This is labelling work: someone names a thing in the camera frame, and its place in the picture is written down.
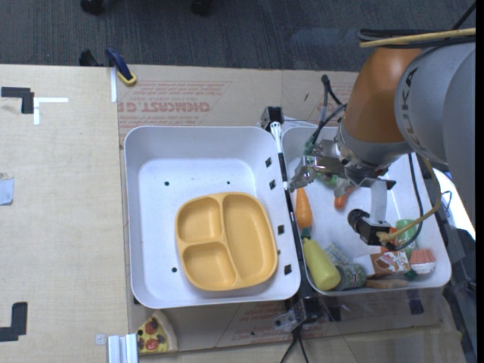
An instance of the white tape mark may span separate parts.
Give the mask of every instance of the white tape mark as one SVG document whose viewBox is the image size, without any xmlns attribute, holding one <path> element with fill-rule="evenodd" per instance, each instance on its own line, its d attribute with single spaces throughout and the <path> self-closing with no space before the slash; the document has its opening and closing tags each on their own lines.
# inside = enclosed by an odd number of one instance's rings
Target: white tape mark
<svg viewBox="0 0 484 363">
<path fill-rule="evenodd" d="M 40 106 L 39 106 L 39 99 L 33 99 L 33 125 L 40 124 Z"/>
<path fill-rule="evenodd" d="M 111 68 L 111 102 L 117 101 L 116 69 Z"/>
<path fill-rule="evenodd" d="M 69 102 L 69 98 L 64 97 L 34 97 L 33 99 L 33 124 L 40 125 L 40 104 L 53 104 Z"/>
</svg>

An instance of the chair wheel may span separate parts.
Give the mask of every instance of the chair wheel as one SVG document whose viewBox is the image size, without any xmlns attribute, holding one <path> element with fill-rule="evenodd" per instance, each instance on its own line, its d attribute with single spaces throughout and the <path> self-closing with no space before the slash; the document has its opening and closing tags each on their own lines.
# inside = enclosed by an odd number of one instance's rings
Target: chair wheel
<svg viewBox="0 0 484 363">
<path fill-rule="evenodd" d="M 100 14 L 103 10 L 103 0 L 82 0 L 81 7 L 90 14 Z"/>
<path fill-rule="evenodd" d="M 191 11 L 200 16 L 205 16 L 210 10 L 212 0 L 194 0 L 191 3 Z"/>
</svg>

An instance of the yellow divided plate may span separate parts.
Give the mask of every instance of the yellow divided plate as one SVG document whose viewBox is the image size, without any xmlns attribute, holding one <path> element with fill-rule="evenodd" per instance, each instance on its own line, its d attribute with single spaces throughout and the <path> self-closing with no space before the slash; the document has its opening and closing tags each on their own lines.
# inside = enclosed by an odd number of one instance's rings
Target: yellow divided plate
<svg viewBox="0 0 484 363">
<path fill-rule="evenodd" d="M 278 264 L 262 204 L 241 192 L 189 200 L 175 221 L 176 243 L 190 282 L 202 290 L 233 290 L 267 281 Z"/>
</svg>

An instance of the toy carrot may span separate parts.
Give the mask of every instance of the toy carrot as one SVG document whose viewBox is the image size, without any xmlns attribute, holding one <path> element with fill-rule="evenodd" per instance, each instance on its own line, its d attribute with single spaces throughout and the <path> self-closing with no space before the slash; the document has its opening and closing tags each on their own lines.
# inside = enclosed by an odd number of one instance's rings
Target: toy carrot
<svg viewBox="0 0 484 363">
<path fill-rule="evenodd" d="M 296 191 L 296 220 L 299 228 L 306 228 L 312 225 L 311 206 L 304 188 L 297 188 Z"/>
<path fill-rule="evenodd" d="M 348 197 L 349 193 L 353 191 L 353 188 L 354 187 L 349 187 L 343 196 L 334 198 L 334 208 L 343 209 L 345 207 L 346 198 Z"/>
</svg>

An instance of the toy pizza slice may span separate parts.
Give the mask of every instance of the toy pizza slice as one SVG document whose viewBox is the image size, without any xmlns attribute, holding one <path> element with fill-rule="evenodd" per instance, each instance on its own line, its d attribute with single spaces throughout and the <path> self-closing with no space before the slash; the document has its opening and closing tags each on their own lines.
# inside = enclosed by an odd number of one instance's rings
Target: toy pizza slice
<svg viewBox="0 0 484 363">
<path fill-rule="evenodd" d="M 154 355 L 178 350 L 178 343 L 168 318 L 157 310 L 137 330 L 139 355 Z"/>
</svg>

